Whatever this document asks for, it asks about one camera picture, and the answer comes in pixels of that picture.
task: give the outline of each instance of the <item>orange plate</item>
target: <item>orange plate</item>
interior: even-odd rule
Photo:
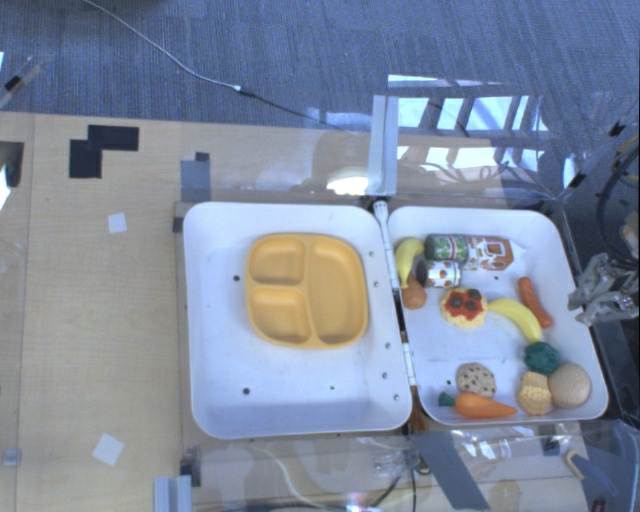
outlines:
[[[283,233],[256,241],[245,271],[247,311],[265,340],[292,348],[340,348],[369,321],[358,253],[325,235]]]

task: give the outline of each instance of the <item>white sticker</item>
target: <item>white sticker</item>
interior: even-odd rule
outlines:
[[[109,233],[122,233],[127,230],[127,218],[124,213],[109,215]]]
[[[123,448],[124,443],[122,441],[118,441],[115,437],[105,432],[93,450],[93,456],[100,462],[115,466]]]

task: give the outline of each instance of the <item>toy banana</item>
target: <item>toy banana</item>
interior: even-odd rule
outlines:
[[[417,238],[407,238],[396,248],[394,258],[396,260],[396,270],[400,278],[400,288],[407,288],[407,278],[413,266],[413,260],[424,251],[424,245]]]
[[[517,300],[502,297],[489,302],[489,311],[506,316],[509,320],[515,322],[530,343],[540,341],[542,336],[540,322],[524,304]]]

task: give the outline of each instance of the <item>wooden table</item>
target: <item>wooden table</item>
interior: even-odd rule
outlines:
[[[86,139],[89,124],[139,127],[139,150],[104,151],[102,179],[71,179],[69,141]],[[154,478],[176,476],[183,450],[172,232],[180,161],[209,153],[213,186],[228,192],[286,191],[291,183],[321,183],[322,173],[344,166],[337,150],[318,154],[325,134],[0,113],[0,140],[25,143],[22,182],[0,210],[0,241],[20,256],[16,272],[0,274],[0,443],[22,452],[17,471],[0,467],[0,508],[151,510]],[[366,136],[332,137],[322,143],[357,141],[351,160],[366,162]],[[108,218],[118,213],[126,215],[127,230],[111,234]],[[92,457],[103,433],[124,443],[115,466]],[[571,442],[580,448],[579,436]],[[281,496],[294,488],[323,496],[329,491],[306,478],[305,464],[330,474],[346,467],[345,453],[363,474],[370,464],[361,442],[335,436],[259,445],[271,450],[263,457],[249,441],[211,443],[206,462],[219,479],[212,499]],[[304,443],[320,448],[300,452]],[[515,484],[523,509],[584,509],[580,483],[559,458],[527,462],[529,477]],[[261,475],[255,486],[247,474]],[[368,481],[371,489],[384,487],[373,476]],[[509,482],[481,483],[497,509],[510,503],[500,490]],[[430,510],[448,509],[432,477],[422,477],[419,487]],[[410,500],[403,493],[389,506],[407,510]]]

